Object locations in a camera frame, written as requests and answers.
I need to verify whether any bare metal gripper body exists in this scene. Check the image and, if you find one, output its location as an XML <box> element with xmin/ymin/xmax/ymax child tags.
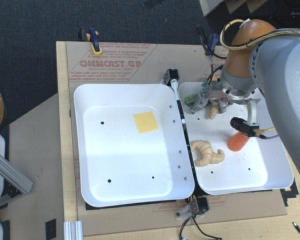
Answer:
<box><xmin>197</xmin><ymin>81</ymin><xmax>253</xmax><ymax>106</ymax></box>

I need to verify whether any small beige ridged toy food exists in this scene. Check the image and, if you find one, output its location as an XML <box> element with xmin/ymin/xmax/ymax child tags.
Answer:
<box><xmin>209</xmin><ymin>105</ymin><xmax>219</xmax><ymax>120</ymax></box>

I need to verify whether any thin black and white rod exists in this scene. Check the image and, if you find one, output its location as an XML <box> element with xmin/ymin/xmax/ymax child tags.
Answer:
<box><xmin>170</xmin><ymin>78</ymin><xmax>199</xmax><ymax>198</ymax></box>

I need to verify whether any orange toy carrot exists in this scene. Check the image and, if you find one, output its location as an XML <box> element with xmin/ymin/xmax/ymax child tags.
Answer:
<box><xmin>227</xmin><ymin>130</ymin><xmax>251</xmax><ymax>152</ymax></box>

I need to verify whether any beige toy croissant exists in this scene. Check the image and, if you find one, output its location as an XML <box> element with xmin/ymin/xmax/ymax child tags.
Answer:
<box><xmin>190</xmin><ymin>139</ymin><xmax>226</xmax><ymax>167</ymax></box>

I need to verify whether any yellow cheese slice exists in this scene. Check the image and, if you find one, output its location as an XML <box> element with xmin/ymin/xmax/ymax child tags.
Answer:
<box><xmin>132</xmin><ymin>111</ymin><xmax>159</xmax><ymax>135</ymax></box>

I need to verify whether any white plastic tray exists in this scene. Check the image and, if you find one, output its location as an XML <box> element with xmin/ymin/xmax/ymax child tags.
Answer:
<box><xmin>177</xmin><ymin>81</ymin><xmax>295</xmax><ymax>196</ymax></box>
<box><xmin>73</xmin><ymin>83</ymin><xmax>196</xmax><ymax>208</ymax></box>

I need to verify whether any brown cardboard board red print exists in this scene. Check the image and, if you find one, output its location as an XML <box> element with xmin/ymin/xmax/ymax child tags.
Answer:
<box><xmin>64</xmin><ymin>41</ymin><xmax>289</xmax><ymax>237</ymax></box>

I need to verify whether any black cylinder on white bracket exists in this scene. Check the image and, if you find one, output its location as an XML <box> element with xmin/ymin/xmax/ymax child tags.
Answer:
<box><xmin>229</xmin><ymin>98</ymin><xmax>262</xmax><ymax>138</ymax></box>

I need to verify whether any black block with thin wires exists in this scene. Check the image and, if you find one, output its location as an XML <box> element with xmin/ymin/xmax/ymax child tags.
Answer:
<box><xmin>162</xmin><ymin>68</ymin><xmax>180</xmax><ymax>86</ymax></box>
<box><xmin>174</xmin><ymin>196</ymin><xmax>211</xmax><ymax>220</ymax></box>

